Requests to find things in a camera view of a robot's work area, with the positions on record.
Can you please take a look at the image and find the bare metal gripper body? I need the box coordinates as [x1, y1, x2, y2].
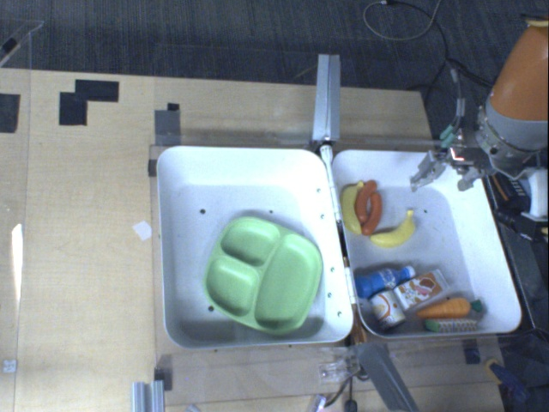
[445, 120, 540, 178]

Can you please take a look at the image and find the white plastic tray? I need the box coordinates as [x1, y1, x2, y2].
[331, 148, 523, 340]
[155, 145, 355, 351]

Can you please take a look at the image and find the yellow banana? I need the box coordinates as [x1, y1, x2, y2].
[340, 181, 366, 236]
[369, 209, 418, 250]

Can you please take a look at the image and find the orange red sausage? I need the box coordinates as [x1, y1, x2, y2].
[361, 191, 384, 237]
[354, 179, 379, 225]

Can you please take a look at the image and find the white and orange carton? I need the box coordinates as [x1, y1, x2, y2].
[393, 269, 449, 313]

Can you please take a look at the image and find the blue and white bottle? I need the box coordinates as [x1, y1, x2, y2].
[353, 264, 417, 300]

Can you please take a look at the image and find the orange carrot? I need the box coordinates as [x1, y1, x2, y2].
[415, 296, 486, 321]

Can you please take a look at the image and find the green and beige packet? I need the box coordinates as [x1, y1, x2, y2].
[424, 317, 480, 334]

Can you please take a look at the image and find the white and orange can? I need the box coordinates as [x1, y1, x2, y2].
[369, 289, 407, 331]

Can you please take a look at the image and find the green divided plate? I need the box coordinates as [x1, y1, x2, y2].
[204, 216, 324, 336]

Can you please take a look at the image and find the pale wood board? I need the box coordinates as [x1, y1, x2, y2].
[0, 68, 507, 412]

